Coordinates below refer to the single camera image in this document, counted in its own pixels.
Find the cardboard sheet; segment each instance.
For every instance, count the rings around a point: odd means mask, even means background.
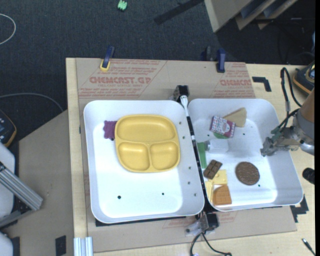
[[[96,226],[90,206],[90,183],[83,110],[93,100],[168,100],[177,85],[188,85],[189,101],[197,98],[255,98],[246,64],[226,62],[225,73],[213,61],[112,59],[107,73],[101,59],[77,58],[79,116],[88,235],[94,252],[191,242],[185,228],[195,217]],[[210,240],[297,230],[290,207],[218,212],[220,227]]]

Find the white tray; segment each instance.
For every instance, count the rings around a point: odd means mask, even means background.
[[[226,116],[239,108],[247,111],[244,127],[236,127],[228,138],[226,153],[206,152],[207,164],[211,160],[222,163],[226,170],[232,203],[212,206],[219,211],[277,207],[298,204],[303,198],[300,180],[288,151],[263,157],[260,149],[271,130],[279,125],[274,107],[264,99],[194,99],[188,109],[197,143],[217,139],[209,131],[212,116]],[[235,174],[239,162],[254,164],[260,173],[255,185],[241,183]]]
[[[115,141],[104,138],[104,121],[152,114],[175,125],[180,161],[172,170],[131,172],[122,167]],[[204,207],[201,179],[183,107],[171,100],[95,100],[84,108],[91,210],[107,224],[192,216]]]

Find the green object on floor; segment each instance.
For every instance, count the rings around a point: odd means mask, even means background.
[[[207,168],[207,159],[206,159],[205,143],[199,142],[199,143],[197,143],[197,147],[198,147],[198,152],[199,152],[201,168],[206,169]]]
[[[120,0],[118,3],[118,9],[124,11],[127,8],[128,3],[126,1]]]

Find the wooden table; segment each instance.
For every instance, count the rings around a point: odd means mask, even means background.
[[[266,77],[268,79],[272,92],[266,92],[262,83],[252,82],[256,98],[269,101],[276,109],[278,118],[282,121],[286,116],[284,96],[281,90],[280,70],[283,65],[266,64],[247,64],[250,77]],[[296,68],[300,66],[286,66],[287,70],[293,74]],[[68,115],[69,115],[69,136],[70,136],[70,157],[71,157],[71,179],[72,179],[72,201],[73,201],[73,227],[76,238],[85,238],[88,236],[84,176],[82,162],[81,135],[79,134],[80,117],[77,88],[77,68],[76,59],[66,59],[67,75],[67,96],[68,96]],[[301,103],[305,100],[305,95],[294,89],[297,100]],[[289,87],[287,87],[291,109],[298,106],[290,96]],[[212,241],[212,246],[219,251],[232,252],[233,256],[259,255],[259,256],[287,256],[287,255],[312,255],[303,244],[302,238],[305,238],[311,247],[316,249],[315,232],[315,186],[302,178],[302,171],[309,167],[315,167],[314,156],[311,156],[300,149],[291,153],[294,165],[300,177],[301,185],[308,204],[309,211],[304,215],[298,216],[296,224],[297,231],[280,234],[269,234],[260,236],[249,236],[242,238],[222,239]],[[163,245],[156,247],[146,247],[130,250],[119,250],[111,252],[95,253],[99,256],[164,256],[164,255],[189,255],[190,243],[175,245]],[[205,242],[197,242],[193,248],[194,253],[201,256],[215,255],[215,253],[206,245]]]

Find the blue clamp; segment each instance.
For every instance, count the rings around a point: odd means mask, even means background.
[[[101,61],[100,70],[103,72],[107,72],[110,67],[110,59],[114,56],[115,47],[109,45],[108,49],[106,50],[106,54],[104,59]]]
[[[216,51],[216,59],[218,63],[216,64],[216,71],[218,73],[225,72],[225,60],[226,60],[226,51],[223,48],[220,48]]]

